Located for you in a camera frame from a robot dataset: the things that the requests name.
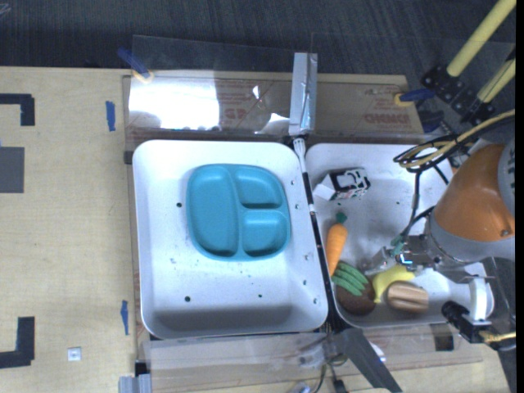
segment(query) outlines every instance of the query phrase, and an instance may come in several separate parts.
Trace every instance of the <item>black corner marker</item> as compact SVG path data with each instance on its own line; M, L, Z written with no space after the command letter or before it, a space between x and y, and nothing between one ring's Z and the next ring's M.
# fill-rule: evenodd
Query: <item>black corner marker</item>
M0 105L20 105L20 125L34 126L34 97L28 93L0 93Z
M16 348L0 352L0 369L25 367L34 359L34 317L18 318Z

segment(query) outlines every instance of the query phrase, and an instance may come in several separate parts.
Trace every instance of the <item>yellow tube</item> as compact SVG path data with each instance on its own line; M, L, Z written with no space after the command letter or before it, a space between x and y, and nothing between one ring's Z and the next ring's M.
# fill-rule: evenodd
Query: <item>yellow tube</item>
M491 80L479 90L477 97L484 103L489 103L495 96L515 77L517 59L507 60L502 67L495 73Z
M486 41L490 39L491 35L504 22L504 19L508 17L516 5L517 0L499 0L493 6L469 40L448 65L447 71L450 76L459 77L461 75L473 57L481 50Z

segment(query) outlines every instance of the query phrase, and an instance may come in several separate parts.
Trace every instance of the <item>dark floor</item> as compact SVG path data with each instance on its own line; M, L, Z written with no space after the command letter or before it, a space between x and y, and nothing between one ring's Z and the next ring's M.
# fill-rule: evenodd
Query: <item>dark floor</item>
M144 35L314 51L320 72L405 75L416 88L496 1L0 0L0 66L125 67L117 49ZM3 3L11 10L2 14ZM464 72L468 84L480 88L495 72L516 27L514 11ZM512 81L495 107L511 109L514 98Z

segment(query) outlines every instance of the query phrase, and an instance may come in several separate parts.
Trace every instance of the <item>gray square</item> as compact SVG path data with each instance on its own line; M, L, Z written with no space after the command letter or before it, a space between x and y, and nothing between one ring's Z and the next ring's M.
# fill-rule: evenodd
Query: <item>gray square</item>
M0 193L24 193L23 147L0 147Z

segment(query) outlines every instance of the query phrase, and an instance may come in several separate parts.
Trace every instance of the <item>wooden table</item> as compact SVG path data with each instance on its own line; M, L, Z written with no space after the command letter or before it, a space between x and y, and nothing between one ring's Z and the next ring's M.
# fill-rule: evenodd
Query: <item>wooden table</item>
M0 105L0 142L25 148L25 191L0 194L0 351L18 317L34 316L35 359L0 369L2 393L117 392L137 356L122 78L128 70L0 67L0 93L30 93L36 125ZM110 132L106 101L115 103ZM120 315L129 306L129 334ZM82 359L68 361L81 347ZM508 391L495 352L480 363L395 371L405 391ZM285 392L289 383L236 389ZM368 388L346 378L352 391ZM215 391L222 393L232 389ZM333 391L326 382L322 392Z

